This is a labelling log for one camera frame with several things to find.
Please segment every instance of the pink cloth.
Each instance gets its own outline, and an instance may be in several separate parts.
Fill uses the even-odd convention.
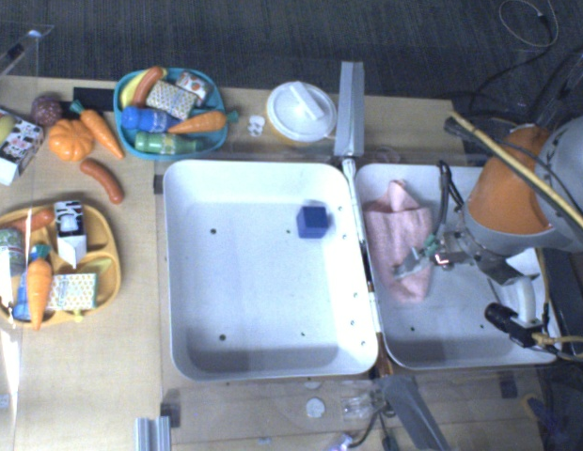
[[[365,205],[363,211],[370,257],[380,281],[403,303],[420,303],[427,296],[432,267],[396,280],[394,268],[404,261],[411,247],[421,249],[432,232],[432,213],[422,208],[392,180],[384,195]]]

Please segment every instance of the toy banana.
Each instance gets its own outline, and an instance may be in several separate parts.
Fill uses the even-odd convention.
[[[147,70],[143,70],[143,71],[137,73],[136,76],[133,77],[127,83],[127,85],[122,88],[122,90],[120,91],[120,97],[119,97],[121,109],[124,109],[125,107],[128,107],[129,105],[131,105],[131,103],[133,102],[134,92],[136,91],[137,86],[139,85],[139,82],[141,82],[143,80],[143,77],[145,77],[145,74],[148,73],[149,70],[150,69],[147,69]],[[166,77],[167,73],[168,73],[168,70],[162,68],[163,77]]]
[[[8,138],[8,135],[16,125],[16,119],[12,116],[2,116],[0,118],[0,145]]]

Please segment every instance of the yellow tray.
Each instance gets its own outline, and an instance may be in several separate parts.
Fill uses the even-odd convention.
[[[32,209],[36,213],[42,209],[52,209],[53,204],[38,206]],[[0,217],[0,226],[25,217],[28,208],[15,210]],[[114,241],[114,235],[109,224],[103,215],[93,207],[83,205],[83,214],[85,219],[85,231],[87,233],[87,254],[78,263],[77,268],[84,266],[100,257],[108,257],[112,260],[112,265],[101,273],[99,276],[96,307],[87,311],[82,311],[83,316],[89,316],[108,304],[116,298],[120,290],[120,261],[118,259],[118,250]],[[54,269],[54,274],[76,273],[76,270],[64,259],[57,254],[57,236],[55,230],[55,221],[43,229],[32,232],[30,236],[30,246],[35,244],[49,244],[52,247],[48,260]],[[11,320],[9,310],[0,304],[0,315],[7,320]],[[76,319],[76,316],[70,311],[47,311],[43,318],[43,326],[69,322]],[[30,322],[14,319],[18,325],[31,327]]]

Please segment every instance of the toy pumpkin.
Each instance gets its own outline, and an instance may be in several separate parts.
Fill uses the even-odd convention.
[[[62,161],[82,161],[93,150],[94,138],[80,120],[62,118],[49,130],[49,149]]]

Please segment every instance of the blue cube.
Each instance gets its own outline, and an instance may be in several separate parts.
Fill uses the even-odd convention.
[[[324,206],[303,206],[295,218],[302,239],[320,239],[327,232],[329,221]]]

